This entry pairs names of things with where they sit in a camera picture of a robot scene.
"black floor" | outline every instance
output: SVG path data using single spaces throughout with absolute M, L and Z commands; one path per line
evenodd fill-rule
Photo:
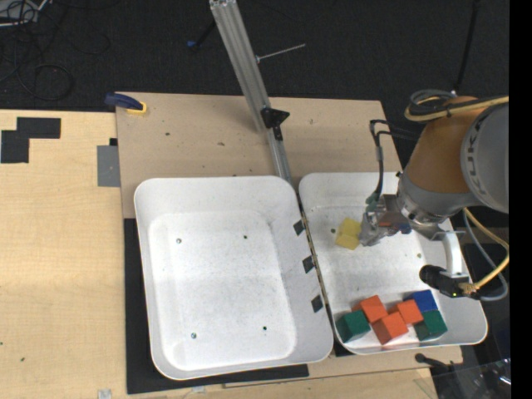
M 0 12 L 0 107 L 108 111 L 108 91 L 241 95 L 216 29 L 197 52 L 187 45 L 212 22 L 208 1 L 55 0 L 21 26 Z M 257 55 L 306 45 L 260 63 L 270 96 L 378 100 L 415 135 L 421 127 L 402 115 L 409 96 L 456 87 L 474 12 L 474 0 L 238 1 Z M 475 10 L 457 91 L 508 94 L 510 0 L 480 0 Z M 415 142 L 395 143 L 404 166 Z M 480 215 L 509 227 L 508 215 Z M 492 328 L 473 348 L 480 363 L 510 353 L 509 298 L 485 310 Z

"black clip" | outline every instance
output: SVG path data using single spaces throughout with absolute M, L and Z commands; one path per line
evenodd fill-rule
M 260 115 L 263 117 L 264 125 L 267 129 L 273 129 L 273 135 L 277 140 L 283 140 L 281 133 L 281 124 L 290 115 L 289 112 L 275 110 L 274 108 L 263 108 L 260 110 Z

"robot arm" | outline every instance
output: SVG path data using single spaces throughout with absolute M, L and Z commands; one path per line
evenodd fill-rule
M 478 100 L 429 92 L 414 95 L 406 110 L 410 120 L 428 124 L 400 176 L 397 193 L 380 196 L 376 190 L 370 197 L 359 240 L 371 246 L 385 236 L 415 230 L 442 241 L 447 268 L 425 266 L 421 279 L 450 297 L 471 297 L 464 289 L 469 279 L 461 273 L 456 235 L 439 224 L 472 205 L 509 213 L 508 96 Z

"cube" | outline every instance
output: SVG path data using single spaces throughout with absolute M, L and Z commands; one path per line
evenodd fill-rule
M 338 228 L 334 243 L 346 249 L 355 249 L 358 246 L 358 234 L 361 230 L 359 222 L 346 217 Z
M 362 310 L 343 315 L 336 322 L 336 328 L 343 342 L 356 340 L 372 330 Z
M 386 344 L 394 338 L 408 333 L 408 327 L 399 312 L 390 313 L 376 321 L 372 326 L 381 344 Z
M 417 307 L 416 300 L 411 298 L 396 304 L 390 309 L 390 313 L 399 312 L 406 325 L 413 325 L 423 321 L 423 315 Z
M 378 295 L 364 298 L 361 302 L 353 306 L 351 310 L 354 312 L 360 309 L 366 315 L 366 319 L 369 323 L 375 323 L 388 314 Z
M 421 313 L 429 312 L 431 310 L 438 310 L 438 305 L 436 304 L 436 300 L 434 299 L 434 296 L 432 295 L 432 291 L 430 289 L 416 291 L 415 293 L 405 298 L 405 300 L 410 299 L 416 301 L 417 307 L 419 308 L 419 311 Z
M 414 325 L 417 338 L 421 342 L 434 340 L 447 331 L 447 326 L 439 310 L 429 310 L 423 313 L 423 321 Z

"blue clamp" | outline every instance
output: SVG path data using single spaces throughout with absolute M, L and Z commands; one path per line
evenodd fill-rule
M 113 93 L 111 91 L 106 94 L 104 103 L 106 105 L 125 108 L 130 114 L 144 114 L 146 112 L 146 104 L 144 102 L 140 102 L 130 96 L 122 95 L 120 93 Z

